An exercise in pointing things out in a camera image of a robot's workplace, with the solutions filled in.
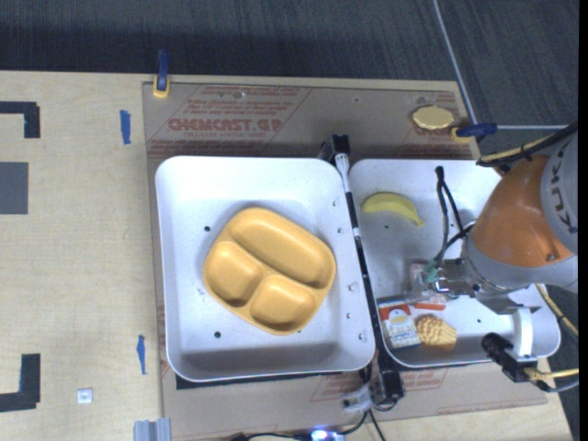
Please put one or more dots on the brown cardboard board red print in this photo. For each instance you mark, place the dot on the brown cardboard board red print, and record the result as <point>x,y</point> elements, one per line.
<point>239,117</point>

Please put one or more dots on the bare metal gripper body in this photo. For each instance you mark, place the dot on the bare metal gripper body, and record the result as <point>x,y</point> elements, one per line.
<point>452,277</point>

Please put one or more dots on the black cylinder on white bracket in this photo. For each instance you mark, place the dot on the black cylinder on white bracket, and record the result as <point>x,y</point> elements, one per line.
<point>503,354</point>

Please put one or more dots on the pink and orange packet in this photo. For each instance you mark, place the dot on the pink and orange packet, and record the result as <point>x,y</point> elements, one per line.
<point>432,302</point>

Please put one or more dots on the white plastic tray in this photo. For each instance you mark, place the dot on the white plastic tray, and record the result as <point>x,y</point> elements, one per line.
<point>395,251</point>
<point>257,179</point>

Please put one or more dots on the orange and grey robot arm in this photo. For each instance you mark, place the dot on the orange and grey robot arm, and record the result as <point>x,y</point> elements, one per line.
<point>516,228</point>

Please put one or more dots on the thin black and white rod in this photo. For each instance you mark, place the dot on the thin black and white rod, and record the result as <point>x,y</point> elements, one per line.
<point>356,232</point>

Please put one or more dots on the yellow banana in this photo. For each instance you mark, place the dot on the yellow banana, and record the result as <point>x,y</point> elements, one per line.
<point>390,204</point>

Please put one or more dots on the white and orange carton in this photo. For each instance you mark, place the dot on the white and orange carton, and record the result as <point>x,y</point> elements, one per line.
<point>399,326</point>

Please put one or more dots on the pale yellow round biscuit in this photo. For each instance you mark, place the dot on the pale yellow round biscuit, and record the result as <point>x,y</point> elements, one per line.
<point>433,117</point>

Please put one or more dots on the yellow bumpy toy food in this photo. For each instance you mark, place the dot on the yellow bumpy toy food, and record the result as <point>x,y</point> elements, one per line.
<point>436,332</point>

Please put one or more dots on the orange divided plate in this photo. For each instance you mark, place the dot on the orange divided plate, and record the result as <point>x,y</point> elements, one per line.
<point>271,269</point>

